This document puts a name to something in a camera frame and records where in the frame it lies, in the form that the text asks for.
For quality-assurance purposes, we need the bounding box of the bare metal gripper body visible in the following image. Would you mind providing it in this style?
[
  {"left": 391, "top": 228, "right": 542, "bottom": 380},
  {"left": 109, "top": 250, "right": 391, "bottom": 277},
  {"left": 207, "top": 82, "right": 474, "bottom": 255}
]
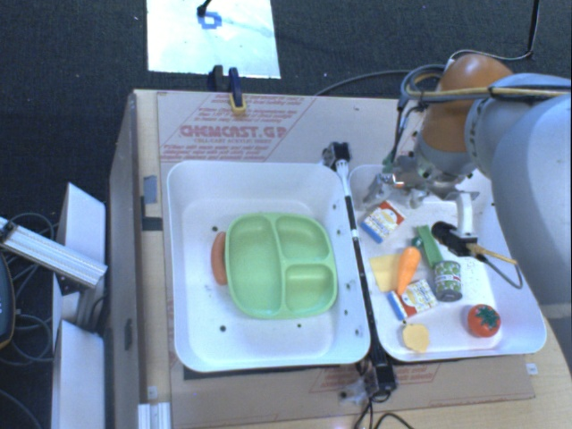
[{"left": 387, "top": 153, "right": 480, "bottom": 201}]

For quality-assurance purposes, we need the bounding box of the small white and blue carton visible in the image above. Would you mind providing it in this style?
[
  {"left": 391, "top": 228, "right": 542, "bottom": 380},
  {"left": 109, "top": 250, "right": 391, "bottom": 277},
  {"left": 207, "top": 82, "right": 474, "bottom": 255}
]
[
  {"left": 386, "top": 278, "right": 439, "bottom": 322},
  {"left": 360, "top": 199, "right": 407, "bottom": 245}
]

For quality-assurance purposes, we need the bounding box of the green rectangular stick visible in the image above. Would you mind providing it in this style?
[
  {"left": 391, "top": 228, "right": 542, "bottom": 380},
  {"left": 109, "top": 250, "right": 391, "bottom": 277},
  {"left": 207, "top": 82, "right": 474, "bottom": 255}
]
[{"left": 411, "top": 224, "right": 445, "bottom": 269}]

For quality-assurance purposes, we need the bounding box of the thin black and white rod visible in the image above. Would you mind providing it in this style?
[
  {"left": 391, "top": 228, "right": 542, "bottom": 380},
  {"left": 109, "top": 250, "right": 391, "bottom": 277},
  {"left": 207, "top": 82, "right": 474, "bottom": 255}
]
[{"left": 335, "top": 160, "right": 386, "bottom": 366}]

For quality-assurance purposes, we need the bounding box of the orange carrot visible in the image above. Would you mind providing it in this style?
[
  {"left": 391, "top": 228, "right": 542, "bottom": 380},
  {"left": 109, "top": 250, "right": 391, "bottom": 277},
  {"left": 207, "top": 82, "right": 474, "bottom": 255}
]
[{"left": 396, "top": 246, "right": 423, "bottom": 297}]

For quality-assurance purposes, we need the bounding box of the yellow cheese slice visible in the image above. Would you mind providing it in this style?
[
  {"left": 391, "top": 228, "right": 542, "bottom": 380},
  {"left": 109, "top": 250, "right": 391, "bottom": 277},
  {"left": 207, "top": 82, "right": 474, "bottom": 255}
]
[{"left": 369, "top": 253, "right": 403, "bottom": 293}]

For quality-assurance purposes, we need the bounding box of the small can with green label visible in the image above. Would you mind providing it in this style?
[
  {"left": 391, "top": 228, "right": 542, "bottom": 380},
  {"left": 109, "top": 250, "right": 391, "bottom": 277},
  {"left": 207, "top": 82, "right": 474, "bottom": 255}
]
[{"left": 433, "top": 259, "right": 464, "bottom": 303}]

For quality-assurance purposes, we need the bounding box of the green divided plate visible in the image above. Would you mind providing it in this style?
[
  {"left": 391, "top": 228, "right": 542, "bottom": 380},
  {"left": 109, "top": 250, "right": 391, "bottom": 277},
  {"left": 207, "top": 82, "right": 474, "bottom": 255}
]
[{"left": 224, "top": 212, "right": 340, "bottom": 320}]

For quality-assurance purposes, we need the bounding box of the white plastic tray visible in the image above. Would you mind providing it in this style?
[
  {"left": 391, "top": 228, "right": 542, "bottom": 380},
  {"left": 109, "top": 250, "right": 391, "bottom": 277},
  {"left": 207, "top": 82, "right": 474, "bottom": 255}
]
[
  {"left": 348, "top": 163, "right": 549, "bottom": 364},
  {"left": 166, "top": 159, "right": 372, "bottom": 374}
]

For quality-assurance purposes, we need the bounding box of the yellow pear-shaped toy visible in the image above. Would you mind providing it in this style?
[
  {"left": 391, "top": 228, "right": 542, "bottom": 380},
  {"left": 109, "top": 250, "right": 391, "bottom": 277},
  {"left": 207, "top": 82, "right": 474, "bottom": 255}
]
[{"left": 401, "top": 322, "right": 432, "bottom": 354}]

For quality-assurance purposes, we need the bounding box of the red tomato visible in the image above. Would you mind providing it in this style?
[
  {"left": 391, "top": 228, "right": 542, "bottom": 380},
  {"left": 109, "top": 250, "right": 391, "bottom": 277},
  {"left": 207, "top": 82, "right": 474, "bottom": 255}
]
[{"left": 467, "top": 303, "right": 502, "bottom": 340}]

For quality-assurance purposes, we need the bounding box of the brown cardboard board red print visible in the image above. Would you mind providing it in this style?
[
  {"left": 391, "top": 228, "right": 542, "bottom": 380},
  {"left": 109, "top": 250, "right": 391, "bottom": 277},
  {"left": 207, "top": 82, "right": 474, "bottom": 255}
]
[{"left": 156, "top": 89, "right": 537, "bottom": 420}]

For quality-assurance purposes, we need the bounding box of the orange sausage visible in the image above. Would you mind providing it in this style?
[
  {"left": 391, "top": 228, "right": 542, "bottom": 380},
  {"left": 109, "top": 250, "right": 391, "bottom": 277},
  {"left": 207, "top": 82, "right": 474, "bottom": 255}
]
[{"left": 210, "top": 231, "right": 230, "bottom": 286}]

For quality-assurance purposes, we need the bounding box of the black block with thin wires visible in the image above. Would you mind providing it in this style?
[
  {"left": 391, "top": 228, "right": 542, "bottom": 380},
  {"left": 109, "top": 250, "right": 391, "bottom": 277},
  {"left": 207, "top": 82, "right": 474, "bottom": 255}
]
[
  {"left": 322, "top": 141, "right": 354, "bottom": 170},
  {"left": 357, "top": 358, "right": 399, "bottom": 397}
]

